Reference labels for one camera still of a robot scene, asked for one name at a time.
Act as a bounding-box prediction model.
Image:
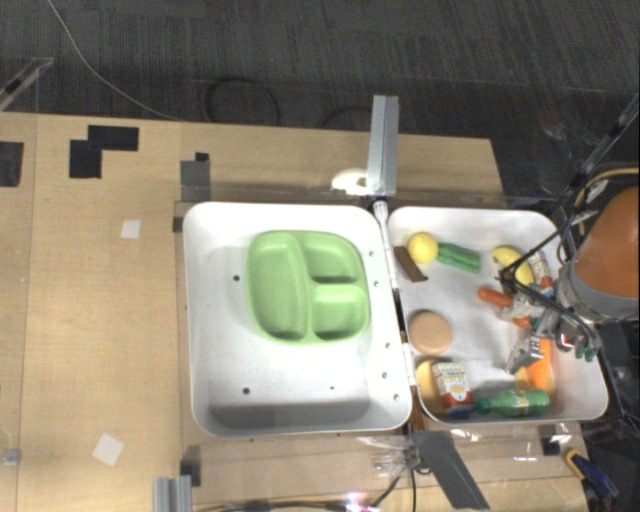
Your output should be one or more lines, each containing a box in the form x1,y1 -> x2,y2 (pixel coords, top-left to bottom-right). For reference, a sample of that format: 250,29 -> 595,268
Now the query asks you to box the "orange toy wedge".
514,337 -> 556,395

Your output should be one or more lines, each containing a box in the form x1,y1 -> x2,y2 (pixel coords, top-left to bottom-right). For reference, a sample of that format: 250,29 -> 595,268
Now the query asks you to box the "yellow banana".
491,244 -> 536,288

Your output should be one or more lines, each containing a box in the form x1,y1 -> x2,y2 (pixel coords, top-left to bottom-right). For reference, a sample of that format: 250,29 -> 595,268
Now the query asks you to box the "tan round biscuit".
407,309 -> 455,357

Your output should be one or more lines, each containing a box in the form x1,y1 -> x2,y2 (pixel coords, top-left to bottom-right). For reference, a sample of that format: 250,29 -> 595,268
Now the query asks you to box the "green ribbed vegetable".
436,241 -> 482,275

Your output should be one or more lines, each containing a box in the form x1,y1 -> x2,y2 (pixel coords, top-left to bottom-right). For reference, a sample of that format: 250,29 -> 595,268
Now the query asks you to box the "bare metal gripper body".
530,302 -> 601,357

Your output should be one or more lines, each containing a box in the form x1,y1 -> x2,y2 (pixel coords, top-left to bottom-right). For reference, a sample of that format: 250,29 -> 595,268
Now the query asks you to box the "green plastic bottle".
472,388 -> 552,420

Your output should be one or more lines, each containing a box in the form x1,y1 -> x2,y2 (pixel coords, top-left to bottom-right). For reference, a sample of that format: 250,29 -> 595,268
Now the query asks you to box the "orange and white carton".
430,360 -> 476,419

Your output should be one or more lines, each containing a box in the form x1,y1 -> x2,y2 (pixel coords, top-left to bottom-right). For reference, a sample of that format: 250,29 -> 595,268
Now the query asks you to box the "white plastic tray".
181,200 -> 415,440
387,205 -> 611,427

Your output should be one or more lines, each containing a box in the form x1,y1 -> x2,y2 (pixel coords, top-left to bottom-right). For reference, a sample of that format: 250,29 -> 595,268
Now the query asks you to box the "white printed packet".
527,250 -> 556,299

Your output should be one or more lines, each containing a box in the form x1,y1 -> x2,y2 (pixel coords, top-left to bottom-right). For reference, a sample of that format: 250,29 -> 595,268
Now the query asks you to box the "green divided plate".
245,229 -> 372,345

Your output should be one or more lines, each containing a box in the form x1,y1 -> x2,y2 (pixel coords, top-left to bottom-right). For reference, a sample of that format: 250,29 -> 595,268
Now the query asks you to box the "white and orange packet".
499,293 -> 547,330

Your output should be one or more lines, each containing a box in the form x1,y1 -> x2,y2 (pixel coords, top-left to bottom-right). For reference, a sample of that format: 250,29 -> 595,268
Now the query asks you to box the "orange carrot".
477,285 -> 515,309

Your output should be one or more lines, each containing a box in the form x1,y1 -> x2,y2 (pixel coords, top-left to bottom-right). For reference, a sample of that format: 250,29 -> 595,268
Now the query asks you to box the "yellow round bread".
414,358 -> 451,417

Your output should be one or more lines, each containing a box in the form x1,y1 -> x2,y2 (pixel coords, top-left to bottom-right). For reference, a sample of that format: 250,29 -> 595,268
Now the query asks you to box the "yellow lemon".
405,231 -> 440,267

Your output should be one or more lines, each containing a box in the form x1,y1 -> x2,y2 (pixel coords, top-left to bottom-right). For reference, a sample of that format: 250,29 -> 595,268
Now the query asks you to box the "brown chocolate bar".
392,245 -> 429,285

